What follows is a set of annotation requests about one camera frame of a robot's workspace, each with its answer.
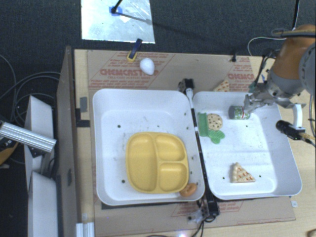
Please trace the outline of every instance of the wooden table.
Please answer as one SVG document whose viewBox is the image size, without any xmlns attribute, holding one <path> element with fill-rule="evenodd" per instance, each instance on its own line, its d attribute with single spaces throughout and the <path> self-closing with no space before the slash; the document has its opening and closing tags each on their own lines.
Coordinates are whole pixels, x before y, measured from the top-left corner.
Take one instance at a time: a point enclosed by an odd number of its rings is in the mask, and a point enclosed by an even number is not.
<svg viewBox="0 0 316 237">
<path fill-rule="evenodd" d="M 76 82 L 76 106 L 80 105 L 80 98 L 88 96 L 88 59 L 87 50 L 75 50 L 75 82 Z M 261 57 L 250 57 L 253 73 L 258 73 Z M 294 97 L 294 102 L 309 103 L 309 94 L 303 92 L 300 97 Z M 87 112 L 81 114 L 81 119 L 90 119 L 89 105 Z M 280 108 L 282 118 L 293 121 L 292 110 Z M 308 106 L 303 109 L 304 122 L 303 126 L 307 129 L 307 133 L 311 134 L 310 125 L 307 121 Z M 86 214 L 83 222 L 94 221 L 93 208 L 93 180 L 91 169 L 91 136 L 89 127 L 78 127 L 78 164 L 77 180 L 79 181 L 79 203 L 80 211 Z M 296 220 L 290 222 L 278 222 L 269 224 L 243 225 L 233 227 L 218 227 L 204 229 L 204 236 L 223 237 L 223 236 L 282 236 L 282 237 L 305 237 L 308 231 L 316 229 L 316 171 L 315 171 L 315 149 L 311 145 L 304 142 L 295 142 L 290 140 L 293 154 L 301 175 L 303 188 L 300 194 L 292 197 L 297 202 L 294 208 Z M 191 236 L 193 230 L 182 231 L 182 234 Z M 167 236 L 178 236 L 179 232 L 159 233 Z"/>
</svg>

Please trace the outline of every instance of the white egg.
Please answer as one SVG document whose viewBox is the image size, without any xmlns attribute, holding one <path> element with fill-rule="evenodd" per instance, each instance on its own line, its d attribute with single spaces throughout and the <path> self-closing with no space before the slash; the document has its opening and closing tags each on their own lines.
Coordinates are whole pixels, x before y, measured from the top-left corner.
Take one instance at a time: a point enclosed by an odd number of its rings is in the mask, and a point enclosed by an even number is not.
<svg viewBox="0 0 316 237">
<path fill-rule="evenodd" d="M 155 65 L 154 65 L 153 60 L 150 59 L 150 58 L 142 59 L 140 61 L 139 67 L 144 73 L 146 73 L 146 74 L 148 74 L 150 76 L 152 76 L 154 74 Z"/>
</svg>

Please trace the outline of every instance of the yellow plate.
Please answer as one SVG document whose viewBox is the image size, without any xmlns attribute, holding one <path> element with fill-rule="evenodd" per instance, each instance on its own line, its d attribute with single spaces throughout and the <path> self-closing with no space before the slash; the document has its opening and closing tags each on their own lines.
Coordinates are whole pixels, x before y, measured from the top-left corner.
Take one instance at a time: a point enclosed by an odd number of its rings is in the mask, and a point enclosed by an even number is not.
<svg viewBox="0 0 316 237">
<path fill-rule="evenodd" d="M 189 180 L 187 152 L 172 134 L 141 132 L 126 146 L 126 170 L 131 186 L 144 193 L 173 193 Z"/>
</svg>

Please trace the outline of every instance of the black floor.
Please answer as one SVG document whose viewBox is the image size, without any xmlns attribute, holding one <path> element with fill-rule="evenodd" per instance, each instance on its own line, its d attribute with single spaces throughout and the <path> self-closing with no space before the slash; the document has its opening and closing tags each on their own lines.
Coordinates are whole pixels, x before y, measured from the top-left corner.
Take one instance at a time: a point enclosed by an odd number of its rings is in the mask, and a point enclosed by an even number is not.
<svg viewBox="0 0 316 237">
<path fill-rule="evenodd" d="M 247 55 L 247 43 L 269 36 L 275 28 L 292 28 L 295 0 L 150 0 L 156 44 L 142 51 Z M 298 23 L 315 24 L 316 0 L 300 0 Z M 12 64 L 17 80 L 37 72 L 59 72 L 66 45 L 72 48 L 130 50 L 132 44 L 81 39 L 80 0 L 0 0 L 0 55 Z M 255 40 L 261 55 L 279 49 L 280 41 Z M 11 115 L 13 86 L 8 65 L 0 59 L 0 114 Z M 34 80 L 20 97 L 43 92 L 54 95 L 56 82 Z M 21 110 L 26 102 L 21 103 Z M 12 156 L 23 161 L 22 148 Z M 8 160 L 0 169 L 0 236 L 27 235 L 27 193 L 24 166 Z"/>
</svg>

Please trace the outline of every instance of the white tray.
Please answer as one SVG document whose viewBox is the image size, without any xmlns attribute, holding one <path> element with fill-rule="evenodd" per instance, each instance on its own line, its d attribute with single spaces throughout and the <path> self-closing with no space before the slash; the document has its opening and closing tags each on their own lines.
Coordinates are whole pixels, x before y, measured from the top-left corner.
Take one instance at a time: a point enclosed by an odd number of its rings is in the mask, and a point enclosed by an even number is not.
<svg viewBox="0 0 316 237">
<path fill-rule="evenodd" d="M 195 111 L 216 113 L 223 119 L 225 138 L 213 144 L 200 137 L 208 182 L 213 194 L 224 200 L 296 195 L 302 181 L 286 135 L 276 129 L 281 119 L 276 104 L 255 110 L 248 120 L 231 120 L 229 106 L 242 106 L 245 93 L 199 92 Z M 239 162 L 256 182 L 232 183 L 232 165 Z"/>
<path fill-rule="evenodd" d="M 182 202 L 200 199 L 205 191 L 191 108 L 178 91 L 101 89 L 93 96 L 96 179 L 99 199 L 108 205 Z M 184 143 L 189 183 L 197 183 L 190 197 L 179 193 L 147 194 L 128 182 L 126 143 L 137 132 L 165 132 Z"/>
</svg>

